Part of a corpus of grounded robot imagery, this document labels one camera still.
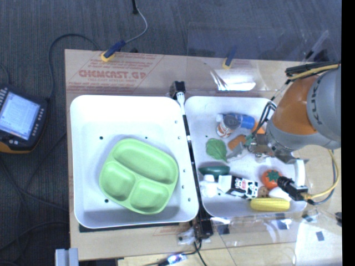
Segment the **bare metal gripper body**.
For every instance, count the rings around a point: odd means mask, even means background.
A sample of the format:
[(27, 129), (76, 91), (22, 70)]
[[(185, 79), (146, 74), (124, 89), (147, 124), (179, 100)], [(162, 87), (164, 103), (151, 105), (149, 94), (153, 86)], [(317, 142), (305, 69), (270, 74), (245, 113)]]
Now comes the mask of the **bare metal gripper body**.
[(285, 164), (293, 164), (298, 160), (304, 163), (309, 161), (308, 158), (294, 157), (292, 149), (279, 144), (270, 134), (256, 134), (248, 141), (247, 149), (259, 158), (273, 157)]

